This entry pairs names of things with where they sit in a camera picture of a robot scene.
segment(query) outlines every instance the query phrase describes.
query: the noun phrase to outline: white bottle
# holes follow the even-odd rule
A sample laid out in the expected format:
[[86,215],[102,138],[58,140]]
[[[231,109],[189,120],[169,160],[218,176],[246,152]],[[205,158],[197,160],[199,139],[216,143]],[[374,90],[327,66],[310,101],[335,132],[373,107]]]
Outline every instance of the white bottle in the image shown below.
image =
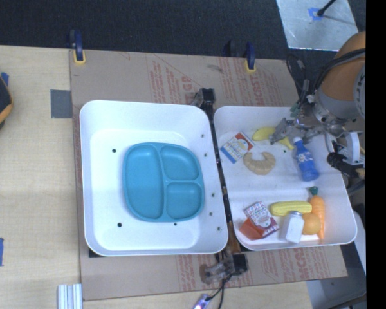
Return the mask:
[[283,225],[280,228],[279,239],[290,241],[291,243],[299,243],[302,237],[304,220],[302,213],[297,211],[290,211],[285,216]]

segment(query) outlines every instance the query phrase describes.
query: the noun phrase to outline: cardboard sheet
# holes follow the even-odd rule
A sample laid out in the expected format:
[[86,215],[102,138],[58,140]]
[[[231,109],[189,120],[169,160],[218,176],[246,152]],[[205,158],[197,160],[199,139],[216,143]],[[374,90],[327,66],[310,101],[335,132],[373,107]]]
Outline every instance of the cardboard sheet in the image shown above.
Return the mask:
[[[92,255],[84,239],[79,112],[90,100],[125,100],[190,104],[200,88],[214,88],[220,106],[291,106],[297,100],[286,63],[256,60],[248,73],[244,59],[120,51],[86,51],[86,63],[75,64],[69,53],[73,135],[75,145],[80,270],[85,301],[195,290],[204,284],[202,265],[214,255],[126,256]],[[339,246],[245,252],[249,270],[226,287],[289,283],[345,277]]]

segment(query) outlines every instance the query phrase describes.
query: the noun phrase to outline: orange carrot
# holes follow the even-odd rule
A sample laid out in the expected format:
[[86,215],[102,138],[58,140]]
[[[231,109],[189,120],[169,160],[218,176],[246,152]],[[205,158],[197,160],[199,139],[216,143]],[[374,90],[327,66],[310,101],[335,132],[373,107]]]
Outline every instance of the orange carrot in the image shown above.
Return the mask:
[[318,196],[318,187],[311,187],[309,188],[310,193],[313,195],[310,199],[311,204],[311,212],[315,215],[317,215],[320,219],[320,230],[317,233],[317,236],[320,239],[324,238],[324,216],[325,216],[325,209],[324,209],[324,199],[320,196]]

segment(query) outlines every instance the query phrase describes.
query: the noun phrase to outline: blue clamp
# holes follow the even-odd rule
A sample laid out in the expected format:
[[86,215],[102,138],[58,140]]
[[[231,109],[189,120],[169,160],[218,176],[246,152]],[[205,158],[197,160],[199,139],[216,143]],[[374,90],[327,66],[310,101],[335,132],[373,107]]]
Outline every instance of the blue clamp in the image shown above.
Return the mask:
[[82,34],[78,30],[70,30],[69,47],[73,48],[73,56],[76,64],[86,63],[86,55],[83,50]]
[[246,44],[246,70],[247,72],[253,73],[256,71],[255,66],[255,50],[253,48],[253,45],[250,42],[247,42]]

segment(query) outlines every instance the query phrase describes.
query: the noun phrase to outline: orange fruit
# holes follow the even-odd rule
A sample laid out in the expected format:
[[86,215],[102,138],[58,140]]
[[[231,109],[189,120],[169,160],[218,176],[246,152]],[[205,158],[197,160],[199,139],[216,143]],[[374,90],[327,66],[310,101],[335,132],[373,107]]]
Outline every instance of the orange fruit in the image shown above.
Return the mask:
[[320,218],[313,213],[303,214],[304,226],[303,234],[317,234],[320,230]]

